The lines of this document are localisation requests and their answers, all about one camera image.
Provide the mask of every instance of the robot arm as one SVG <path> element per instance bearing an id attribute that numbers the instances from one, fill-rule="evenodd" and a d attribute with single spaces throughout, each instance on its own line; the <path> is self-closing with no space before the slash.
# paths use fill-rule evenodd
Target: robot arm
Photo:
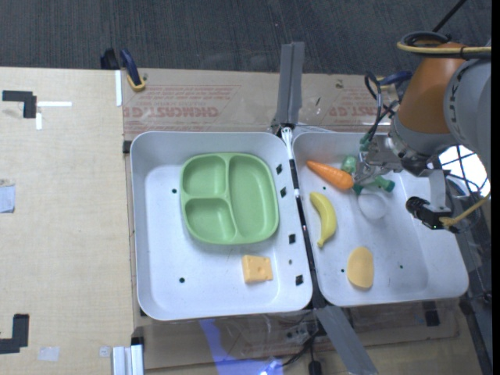
<path id="1" fill-rule="evenodd" d="M 443 43 L 434 50 L 440 48 L 443 52 L 458 49 L 462 55 L 467 47 Z M 431 201 L 410 198 L 406 208 L 432 229 L 442 228 L 439 217 L 450 213 L 445 205 L 444 174 L 432 165 L 442 152 L 464 145 L 477 153 L 491 179 L 491 59 L 466 58 L 423 59 L 388 135 L 373 136 L 360 151 L 353 175 L 361 185 L 392 170 L 429 177 Z"/>

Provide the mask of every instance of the yellow oval food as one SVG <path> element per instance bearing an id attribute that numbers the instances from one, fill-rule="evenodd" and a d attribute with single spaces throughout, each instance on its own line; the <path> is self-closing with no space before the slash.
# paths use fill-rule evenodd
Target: yellow oval food
<path id="1" fill-rule="evenodd" d="M 347 278 L 355 286 L 363 289 L 373 284 L 373 255 L 366 247 L 352 250 L 347 260 Z"/>

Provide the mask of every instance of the light wood surface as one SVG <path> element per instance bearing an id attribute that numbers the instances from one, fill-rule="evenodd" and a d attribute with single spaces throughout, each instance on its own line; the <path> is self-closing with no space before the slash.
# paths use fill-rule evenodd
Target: light wood surface
<path id="1" fill-rule="evenodd" d="M 2 68 L 2 90 L 32 91 L 43 127 L 22 103 L 0 102 L 0 178 L 16 184 L 16 209 L 0 214 L 0 338 L 30 316 L 29 341 L 0 355 L 2 374 L 109 374 L 102 346 L 133 331 L 123 116 L 115 74 Z M 55 362 L 41 349 L 59 348 Z"/>

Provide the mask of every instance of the white plastic tray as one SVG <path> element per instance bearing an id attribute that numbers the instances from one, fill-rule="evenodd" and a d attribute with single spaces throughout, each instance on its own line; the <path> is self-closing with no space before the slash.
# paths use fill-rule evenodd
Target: white plastic tray
<path id="1" fill-rule="evenodd" d="M 269 166 L 280 214 L 270 238 L 251 245 L 209 245 L 189 234 L 180 206 L 180 170 L 192 156 L 214 152 L 257 155 Z M 182 320 L 285 313 L 308 305 L 313 286 L 282 140 L 264 132 L 147 132 L 134 139 L 130 160 L 137 294 L 148 316 Z M 270 257 L 274 279 L 246 284 L 245 254 Z"/>
<path id="2" fill-rule="evenodd" d="M 378 220 L 370 220 L 362 214 L 354 191 L 339 191 L 306 166 L 305 161 L 311 159 L 340 168 L 345 155 L 357 156 L 362 135 L 310 132 L 298 135 L 293 144 L 323 296 L 344 307 L 460 296 L 469 278 L 455 236 L 446 230 L 428 229 L 405 209 L 409 197 L 430 198 L 427 178 L 406 171 L 386 175 L 395 182 L 391 193 L 370 189 L 385 199 L 387 212 Z M 321 224 L 309 201 L 311 191 L 324 193 L 337 213 L 337 231 L 322 249 L 316 245 Z M 368 291 L 354 288 L 345 272 L 349 254 L 359 246 L 373 253 L 375 273 Z"/>

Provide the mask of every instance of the green tray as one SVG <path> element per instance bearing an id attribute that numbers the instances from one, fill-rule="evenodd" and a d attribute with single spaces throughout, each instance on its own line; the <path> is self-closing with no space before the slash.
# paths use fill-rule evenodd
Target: green tray
<path id="1" fill-rule="evenodd" d="M 180 172 L 180 202 L 189 232 L 207 243 L 263 241 L 279 222 L 273 176 L 255 155 L 191 157 Z"/>

